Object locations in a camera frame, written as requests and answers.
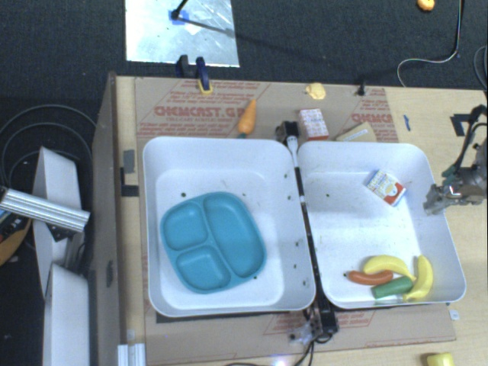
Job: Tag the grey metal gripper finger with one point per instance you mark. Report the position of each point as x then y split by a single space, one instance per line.
440 189
434 204

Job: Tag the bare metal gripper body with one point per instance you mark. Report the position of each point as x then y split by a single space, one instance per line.
470 189

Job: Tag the white red and blue carton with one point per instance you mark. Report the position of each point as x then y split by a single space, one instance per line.
386 187

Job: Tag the yellow banana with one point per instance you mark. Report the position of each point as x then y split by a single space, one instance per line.
385 264
424 277

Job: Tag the white plastic tray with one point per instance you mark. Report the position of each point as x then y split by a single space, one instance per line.
350 235
213 162

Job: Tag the green cylinder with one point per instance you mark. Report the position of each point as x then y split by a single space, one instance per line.
392 287

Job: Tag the orange sausage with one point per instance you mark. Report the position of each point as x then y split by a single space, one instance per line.
370 277

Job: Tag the beige flat packet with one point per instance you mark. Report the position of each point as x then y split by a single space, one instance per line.
356 132

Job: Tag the thin black and white rod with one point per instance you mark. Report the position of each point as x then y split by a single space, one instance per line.
305 208

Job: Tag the red and white patterned carton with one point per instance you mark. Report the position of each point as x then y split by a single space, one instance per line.
313 124

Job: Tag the yellow block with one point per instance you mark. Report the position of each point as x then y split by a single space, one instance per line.
439 359

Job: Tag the yellow biscuit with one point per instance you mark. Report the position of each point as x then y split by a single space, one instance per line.
316 90

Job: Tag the orange round toy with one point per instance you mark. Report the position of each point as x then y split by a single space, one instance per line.
426 2

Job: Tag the orange carrot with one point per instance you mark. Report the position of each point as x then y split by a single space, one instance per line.
248 119

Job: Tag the blue divided plate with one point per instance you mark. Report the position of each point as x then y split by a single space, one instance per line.
225 223

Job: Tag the brown cardboard board red print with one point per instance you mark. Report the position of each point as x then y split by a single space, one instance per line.
213 109

